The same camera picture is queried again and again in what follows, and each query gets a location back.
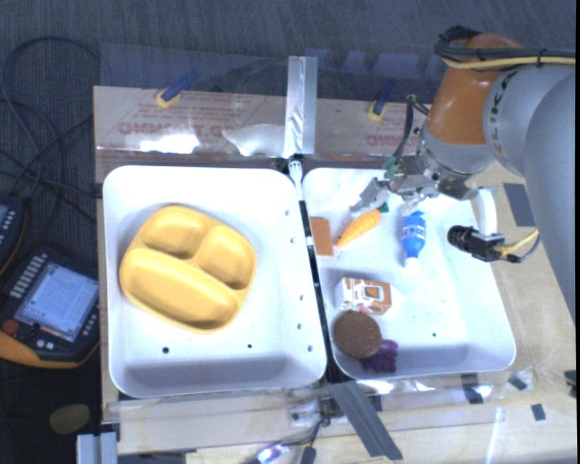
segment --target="clear packing tape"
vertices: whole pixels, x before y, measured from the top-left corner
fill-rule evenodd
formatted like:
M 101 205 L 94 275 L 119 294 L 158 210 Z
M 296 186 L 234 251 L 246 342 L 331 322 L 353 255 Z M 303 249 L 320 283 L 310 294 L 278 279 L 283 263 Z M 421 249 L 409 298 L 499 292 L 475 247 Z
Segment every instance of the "clear packing tape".
M 388 103 L 375 122 L 367 115 L 374 92 L 357 100 L 356 88 L 344 89 L 356 75 L 321 67 L 316 78 L 304 59 L 117 45 L 106 46 L 103 58 L 108 72 L 95 89 L 98 184 L 113 168 L 139 163 L 280 168 L 289 157 L 304 155 L 305 171 L 378 168 L 402 136 L 405 104 Z M 199 82 L 169 107 L 160 107 L 156 97 L 163 87 L 195 69 Z M 414 127 L 423 121 L 416 115 Z M 414 151 L 415 142 L 411 138 L 406 153 Z M 469 184 L 523 184 L 495 165 Z M 516 227 L 501 188 L 494 199 L 507 238 L 528 234 L 528 228 Z M 100 238 L 105 238 L 102 229 Z M 538 404 L 557 393 L 575 396 L 575 327 L 543 249 L 521 264 L 496 262 L 491 268 L 515 340 L 513 363 L 494 372 L 357 380 L 388 430 L 498 422 L 507 407 Z M 101 315 L 106 314 L 102 306 L 101 298 Z M 320 437 L 354 432 L 328 392 L 327 375 L 298 390 L 125 397 L 109 379 L 107 332 L 102 335 L 103 419 L 119 424 L 122 453 L 291 442 L 304 438 L 323 417 L 328 424 Z

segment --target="white bottle cap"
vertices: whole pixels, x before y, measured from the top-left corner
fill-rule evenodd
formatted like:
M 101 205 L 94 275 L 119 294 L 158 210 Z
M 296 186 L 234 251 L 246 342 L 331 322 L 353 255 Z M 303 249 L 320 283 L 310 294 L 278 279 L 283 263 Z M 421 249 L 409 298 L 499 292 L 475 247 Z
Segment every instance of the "white bottle cap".
M 421 263 L 419 258 L 408 257 L 404 261 L 404 267 L 408 270 L 409 273 L 413 274 L 419 270 Z

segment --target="yellow plate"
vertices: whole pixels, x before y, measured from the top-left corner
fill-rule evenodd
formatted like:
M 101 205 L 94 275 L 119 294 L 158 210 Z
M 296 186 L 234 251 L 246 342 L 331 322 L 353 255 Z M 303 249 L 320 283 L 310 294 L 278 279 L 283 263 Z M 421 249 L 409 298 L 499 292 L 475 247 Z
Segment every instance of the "yellow plate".
M 161 208 L 140 227 L 119 270 L 130 301 L 179 327 L 208 334 L 241 310 L 256 270 L 251 243 L 209 215 Z

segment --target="yellow wire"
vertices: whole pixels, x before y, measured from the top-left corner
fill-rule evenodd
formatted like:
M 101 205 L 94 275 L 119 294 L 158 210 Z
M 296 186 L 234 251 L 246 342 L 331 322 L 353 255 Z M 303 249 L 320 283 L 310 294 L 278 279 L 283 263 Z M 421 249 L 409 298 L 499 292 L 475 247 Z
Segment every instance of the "yellow wire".
M 517 243 L 503 244 L 501 246 L 494 246 L 494 250 L 496 252 L 498 252 L 499 254 L 501 254 L 501 256 L 507 256 L 508 254 L 512 254 L 514 251 L 518 250 L 523 245 L 530 242 L 532 239 L 535 239 L 538 234 L 539 234 L 539 231 L 537 229 L 535 229 L 528 236 L 526 236 L 523 239 L 520 239 Z
M 444 58 L 443 62 L 445 62 L 449 67 L 454 69 L 491 69 L 494 67 L 508 67 L 523 64 L 536 64 L 537 57 L 503 58 L 495 60 L 485 60 L 483 62 L 455 62 L 448 58 Z M 541 57 L 539 59 L 539 63 L 575 66 L 576 59 L 567 57 Z

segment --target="gray carpet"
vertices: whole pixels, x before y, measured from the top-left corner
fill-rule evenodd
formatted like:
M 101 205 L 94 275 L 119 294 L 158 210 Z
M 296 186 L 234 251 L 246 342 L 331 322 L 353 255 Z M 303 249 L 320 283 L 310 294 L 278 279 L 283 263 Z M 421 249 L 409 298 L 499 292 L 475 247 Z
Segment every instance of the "gray carpet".
M 110 82 L 138 85 L 130 81 L 139 77 L 135 82 L 142 86 L 155 84 L 159 75 L 150 62 L 142 72 L 136 70 L 141 61 L 124 60 L 131 46 L 274 59 L 316 55 L 324 96 L 367 99 L 374 81 L 390 74 L 399 78 L 394 99 L 415 93 L 430 102 L 443 70 L 421 64 L 433 58 L 439 34 L 455 24 L 505 34 L 527 47 L 575 49 L 576 0 L 0 0 L 0 150 L 8 154 L 0 152 L 0 191 L 32 195 L 17 258 L 50 244 L 97 261 L 92 198 L 70 189 L 60 197 L 48 187 L 33 191 L 30 181 L 14 185 L 13 176 L 39 147 L 67 132 L 43 153 L 43 165 L 33 168 L 91 193 L 89 116 L 92 86 L 102 81 L 95 52 L 103 50 L 115 67 Z M 334 71 L 342 65 L 368 74 L 341 84 Z M 235 79 L 245 85 L 244 78 Z M 248 86 L 265 84 L 267 94 L 283 94 L 283 79 L 267 76 Z M 4 103 L 5 92 L 31 138 Z M 75 462 L 75 436 L 53 433 L 47 419 L 56 408 L 83 402 L 93 420 L 82 431 L 98 430 L 98 362 L 95 356 L 77 370 L 58 373 L 0 361 L 0 464 Z

